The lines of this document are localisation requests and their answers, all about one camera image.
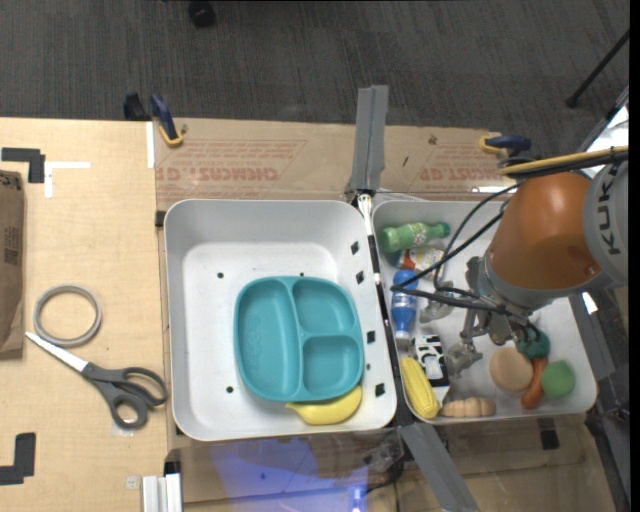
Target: corn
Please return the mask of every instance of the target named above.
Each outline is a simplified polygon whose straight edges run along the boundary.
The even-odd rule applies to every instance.
[[[400,361],[400,372],[407,398],[416,414],[425,420],[438,414],[438,399],[420,363],[413,357],[405,357]]]

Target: banana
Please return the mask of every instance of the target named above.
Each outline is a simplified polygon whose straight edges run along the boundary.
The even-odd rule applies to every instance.
[[[333,425],[349,418],[362,402],[362,388],[356,386],[347,394],[325,402],[287,402],[309,425]]]

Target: carrot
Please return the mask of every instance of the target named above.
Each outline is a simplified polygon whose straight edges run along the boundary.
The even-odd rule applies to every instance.
[[[531,364],[533,365],[533,378],[527,390],[520,397],[520,405],[523,409],[535,409],[538,407],[544,395],[540,378],[542,377],[542,370],[544,370],[548,362],[549,360],[546,357],[534,357],[531,360]]]

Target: blue plate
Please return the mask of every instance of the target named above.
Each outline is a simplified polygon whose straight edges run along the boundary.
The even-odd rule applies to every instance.
[[[234,345],[242,380],[266,400],[328,400],[362,377],[353,301],[325,279],[267,277],[246,285],[236,300]]]

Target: table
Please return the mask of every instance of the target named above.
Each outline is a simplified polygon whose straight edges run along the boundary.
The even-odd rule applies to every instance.
[[[25,327],[31,329],[33,304],[45,289],[61,282],[83,284],[97,293],[104,320],[98,336],[74,352],[105,367],[140,364],[161,373],[168,359],[163,346],[161,239],[155,227],[156,176],[148,162],[147,124],[2,121],[4,147],[39,148],[47,161],[91,164],[89,169],[56,169],[52,199],[44,197],[42,185],[26,187]],[[261,127],[253,122],[219,122],[219,133],[228,134],[231,125],[239,130]],[[278,127],[283,133],[287,128],[304,139],[300,125]],[[348,162],[351,153],[345,148],[349,140],[344,140],[348,127],[317,125],[307,133],[314,130],[333,130],[327,140],[339,142],[340,161]],[[389,130],[392,147],[406,149],[411,144],[407,134],[417,133],[412,130],[420,129]],[[397,160],[393,157],[392,168],[402,165]],[[331,159],[323,158],[321,163],[336,166]],[[19,170],[26,178],[26,164],[2,162],[0,166]],[[60,297],[46,308],[43,320],[64,335],[82,331],[90,317],[91,311],[81,300]],[[3,510],[140,510],[140,477],[162,475],[169,451],[189,449],[192,443],[175,436],[171,414],[164,408],[154,411],[148,424],[133,434],[114,428],[92,386],[27,343],[22,354],[0,357],[0,465],[11,464],[17,434],[34,432],[35,474],[21,485],[0,486]],[[542,453],[533,464],[522,461],[540,452],[531,445],[530,425],[499,429],[502,437],[511,437],[501,444],[503,449],[492,453],[487,451],[491,441],[496,441],[491,429],[448,433],[454,460],[482,509],[614,509],[595,444],[581,418],[560,418],[556,427],[559,437],[567,440],[563,442],[567,450]],[[368,510],[392,510],[396,497],[402,510],[437,509],[419,472],[409,468],[395,488],[372,491]],[[283,500],[271,496],[185,507],[312,510],[319,503],[315,494]]]

